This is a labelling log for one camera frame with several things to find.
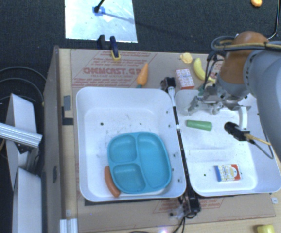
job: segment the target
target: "green cylinder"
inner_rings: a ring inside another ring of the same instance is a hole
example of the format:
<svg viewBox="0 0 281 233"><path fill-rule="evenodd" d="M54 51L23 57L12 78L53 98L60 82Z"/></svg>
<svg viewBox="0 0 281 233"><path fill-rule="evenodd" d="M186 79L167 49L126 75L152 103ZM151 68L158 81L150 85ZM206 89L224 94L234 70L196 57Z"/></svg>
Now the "green cylinder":
<svg viewBox="0 0 281 233"><path fill-rule="evenodd" d="M200 130L211 131L211 129L212 129L212 123L205 122L205 121L187 120L186 125L187 125L187 127L200 129Z"/></svg>

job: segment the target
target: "blue plate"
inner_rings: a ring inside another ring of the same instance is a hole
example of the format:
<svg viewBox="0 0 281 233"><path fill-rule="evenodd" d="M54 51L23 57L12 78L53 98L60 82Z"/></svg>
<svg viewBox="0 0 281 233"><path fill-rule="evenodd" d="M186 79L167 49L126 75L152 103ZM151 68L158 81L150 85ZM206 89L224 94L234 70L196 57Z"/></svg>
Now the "blue plate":
<svg viewBox="0 0 281 233"><path fill-rule="evenodd" d="M116 187L138 194L165 188L172 176L163 141L151 132L114 137L107 148L110 173Z"/></svg>

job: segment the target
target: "black floor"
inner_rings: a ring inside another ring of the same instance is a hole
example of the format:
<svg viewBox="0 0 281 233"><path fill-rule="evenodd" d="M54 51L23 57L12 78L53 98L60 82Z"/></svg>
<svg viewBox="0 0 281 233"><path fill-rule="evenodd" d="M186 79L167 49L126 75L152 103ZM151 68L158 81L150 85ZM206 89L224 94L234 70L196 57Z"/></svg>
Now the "black floor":
<svg viewBox="0 0 281 233"><path fill-rule="evenodd" d="M138 43L119 43L121 50L163 52L210 51L211 41L222 35L253 30L270 36L274 31L277 0L263 0L254 8L250 0L132 0ZM47 75L54 45L95 49L93 41L65 39L64 0L0 0L0 70L25 66ZM281 40L281 13L279 33ZM38 75L24 70L0 74L0 80L26 78L42 91ZM0 99L10 92L35 100L39 131L42 116L38 93L25 82L0 84ZM8 101L0 102L0 121L6 117ZM8 165L0 155L0 232L11 231L12 188Z"/></svg>

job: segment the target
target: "white tray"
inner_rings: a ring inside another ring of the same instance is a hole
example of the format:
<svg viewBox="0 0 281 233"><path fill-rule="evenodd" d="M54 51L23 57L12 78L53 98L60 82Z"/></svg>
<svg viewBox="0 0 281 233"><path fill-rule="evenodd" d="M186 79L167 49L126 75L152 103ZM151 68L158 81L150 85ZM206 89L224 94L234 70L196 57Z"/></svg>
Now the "white tray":
<svg viewBox="0 0 281 233"><path fill-rule="evenodd" d="M190 182L193 189L205 197L249 193L275 192L281 188L281 176L276 160L271 160L256 146L239 142L224 130L224 124L234 122L251 130L251 134L265 139L259 122L254 97L249 96L243 103L251 106L247 111L221 109L217 115L203 108L188 115L190 102L197 90L181 90L176 94L178 119L187 159ZM188 128L186 120L210 121L212 130ZM260 144L269 154L267 145ZM241 172L238 181L219 182L215 165L237 164Z"/></svg>
<svg viewBox="0 0 281 233"><path fill-rule="evenodd" d="M157 89L85 87L76 95L79 177L82 195L94 202L176 198L186 180L171 99ZM149 131L167 149L172 179L166 188L146 194L111 195L104 180L109 141L123 133Z"/></svg>

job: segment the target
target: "yellow banana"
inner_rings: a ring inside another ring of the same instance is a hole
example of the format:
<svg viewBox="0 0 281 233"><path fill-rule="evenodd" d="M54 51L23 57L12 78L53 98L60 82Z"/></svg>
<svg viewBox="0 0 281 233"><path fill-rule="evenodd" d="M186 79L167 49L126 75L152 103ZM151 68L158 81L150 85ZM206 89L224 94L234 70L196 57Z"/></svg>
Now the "yellow banana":
<svg viewBox="0 0 281 233"><path fill-rule="evenodd" d="M200 58L195 59L194 65L193 65L193 70L199 79L205 80L205 71L202 68L202 63L201 63ZM211 77L208 78L208 81L213 82L213 83L215 82L215 80L212 79Z"/></svg>

